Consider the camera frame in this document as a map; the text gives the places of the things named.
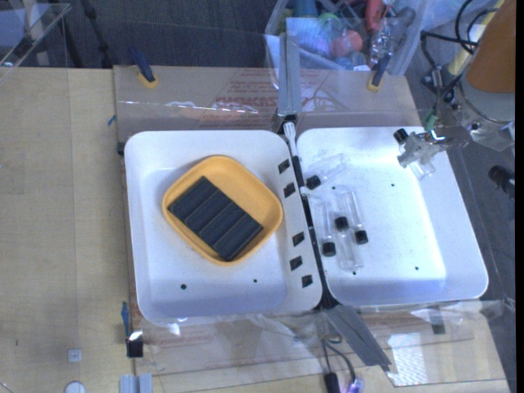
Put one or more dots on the black cylinder on white bracket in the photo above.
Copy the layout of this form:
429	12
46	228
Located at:
501	177

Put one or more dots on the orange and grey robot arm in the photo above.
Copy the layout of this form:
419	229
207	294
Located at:
493	47

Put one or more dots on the white plastic tray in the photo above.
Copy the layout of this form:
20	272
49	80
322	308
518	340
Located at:
213	289
405	236

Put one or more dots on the thin black and white rod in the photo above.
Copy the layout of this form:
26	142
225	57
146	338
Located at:
297	169

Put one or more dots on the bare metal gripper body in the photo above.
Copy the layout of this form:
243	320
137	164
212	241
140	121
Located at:
485	134

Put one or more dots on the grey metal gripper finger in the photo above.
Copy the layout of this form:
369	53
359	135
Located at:
411	152
435	150

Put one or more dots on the clear bottle with black cap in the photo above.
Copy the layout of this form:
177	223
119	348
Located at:
328	249
361	236
341	222
425	170
313	182

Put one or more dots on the black ribbed rectangular block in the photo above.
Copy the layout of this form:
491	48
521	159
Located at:
215	218

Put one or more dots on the brown cardboard board, red print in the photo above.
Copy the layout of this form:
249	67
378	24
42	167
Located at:
184	86

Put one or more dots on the yellow plate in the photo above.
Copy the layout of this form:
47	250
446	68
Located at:
245	178

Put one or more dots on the clear plastic storage bin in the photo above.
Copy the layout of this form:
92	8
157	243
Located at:
348	23

